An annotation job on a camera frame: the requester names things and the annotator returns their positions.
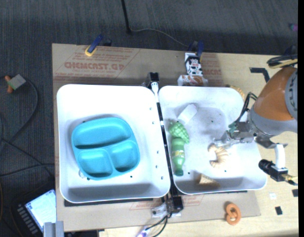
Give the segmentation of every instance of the metal bracket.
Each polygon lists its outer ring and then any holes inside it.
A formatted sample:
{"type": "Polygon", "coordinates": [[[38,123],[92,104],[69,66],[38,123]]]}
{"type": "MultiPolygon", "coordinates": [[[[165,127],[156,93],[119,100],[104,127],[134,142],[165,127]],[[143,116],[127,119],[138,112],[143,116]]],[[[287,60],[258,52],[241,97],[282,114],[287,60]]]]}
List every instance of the metal bracket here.
{"type": "Polygon", "coordinates": [[[268,82],[270,77],[265,68],[250,68],[251,73],[262,73],[264,75],[265,81],[268,82]]]}
{"type": "Polygon", "coordinates": [[[159,84],[160,82],[160,79],[159,79],[159,76],[158,76],[158,72],[149,72],[148,75],[147,75],[147,78],[146,80],[141,84],[141,86],[144,86],[144,87],[147,87],[149,89],[151,89],[151,84],[153,82],[157,82],[159,84]]]}
{"type": "Polygon", "coordinates": [[[64,237],[63,221],[56,223],[45,222],[43,225],[43,237],[64,237]]]}

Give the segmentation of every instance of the blue plate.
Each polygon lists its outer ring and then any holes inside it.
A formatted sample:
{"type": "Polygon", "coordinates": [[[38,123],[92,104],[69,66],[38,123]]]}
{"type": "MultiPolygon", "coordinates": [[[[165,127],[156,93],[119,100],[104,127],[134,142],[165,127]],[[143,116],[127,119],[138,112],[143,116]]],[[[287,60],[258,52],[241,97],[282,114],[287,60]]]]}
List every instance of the blue plate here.
{"type": "Polygon", "coordinates": [[[93,180],[125,174],[140,161],[138,143],[129,124],[120,118],[99,118],[78,125],[72,147],[82,173],[93,180]]]}

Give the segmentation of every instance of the printed label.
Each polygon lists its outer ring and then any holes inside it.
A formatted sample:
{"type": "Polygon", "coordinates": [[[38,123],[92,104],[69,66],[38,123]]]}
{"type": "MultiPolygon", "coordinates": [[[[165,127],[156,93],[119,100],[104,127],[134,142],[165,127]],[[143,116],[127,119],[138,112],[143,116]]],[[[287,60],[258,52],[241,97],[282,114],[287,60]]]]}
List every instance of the printed label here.
{"type": "Polygon", "coordinates": [[[222,71],[215,53],[202,53],[201,67],[203,77],[208,80],[208,86],[224,86],[222,71]]]}
{"type": "Polygon", "coordinates": [[[162,204],[160,199],[154,199],[151,201],[140,201],[135,202],[131,205],[130,210],[144,210],[144,209],[152,209],[158,207],[162,204]]]}
{"type": "Polygon", "coordinates": [[[182,157],[185,158],[185,154],[183,150],[172,151],[172,156],[174,157],[182,157]]]}
{"type": "Polygon", "coordinates": [[[200,205],[204,195],[183,196],[184,206],[200,205]]]}
{"type": "Polygon", "coordinates": [[[54,81],[72,81],[87,78],[95,81],[114,80],[118,77],[131,60],[138,54],[139,49],[124,47],[98,46],[90,57],[84,52],[87,46],[75,49],[72,55],[54,73],[54,81]]]}

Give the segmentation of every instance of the green corn toy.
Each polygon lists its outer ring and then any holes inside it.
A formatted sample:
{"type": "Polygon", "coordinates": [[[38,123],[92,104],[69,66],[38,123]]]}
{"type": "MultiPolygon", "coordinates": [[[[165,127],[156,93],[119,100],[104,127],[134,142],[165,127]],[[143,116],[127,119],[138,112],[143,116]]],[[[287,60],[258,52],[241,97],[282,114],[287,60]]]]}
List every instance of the green corn toy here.
{"type": "Polygon", "coordinates": [[[183,139],[186,144],[190,142],[190,137],[182,123],[178,121],[175,123],[171,122],[168,131],[173,137],[183,139]]]}

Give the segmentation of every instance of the green bottle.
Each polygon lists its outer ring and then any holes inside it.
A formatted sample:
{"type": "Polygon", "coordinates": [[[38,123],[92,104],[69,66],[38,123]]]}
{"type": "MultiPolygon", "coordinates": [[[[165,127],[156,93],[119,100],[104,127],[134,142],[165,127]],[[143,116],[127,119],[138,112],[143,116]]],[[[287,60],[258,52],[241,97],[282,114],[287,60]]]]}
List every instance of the green bottle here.
{"type": "Polygon", "coordinates": [[[172,161],[175,165],[175,175],[182,176],[184,174],[183,164],[185,162],[184,140],[174,137],[172,139],[172,161]]]}

